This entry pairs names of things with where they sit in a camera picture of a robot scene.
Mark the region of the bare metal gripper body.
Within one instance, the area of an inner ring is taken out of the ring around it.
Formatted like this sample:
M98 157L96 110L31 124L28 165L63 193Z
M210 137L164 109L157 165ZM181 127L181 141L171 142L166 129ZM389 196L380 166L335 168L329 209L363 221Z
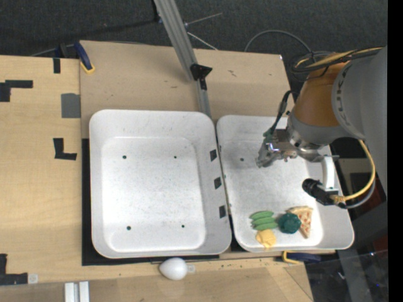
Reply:
M319 152L323 145L306 142L300 135L288 128L269 129L263 134L263 148L270 152L281 152L282 159L296 159L301 157L309 162L319 162L323 154Z

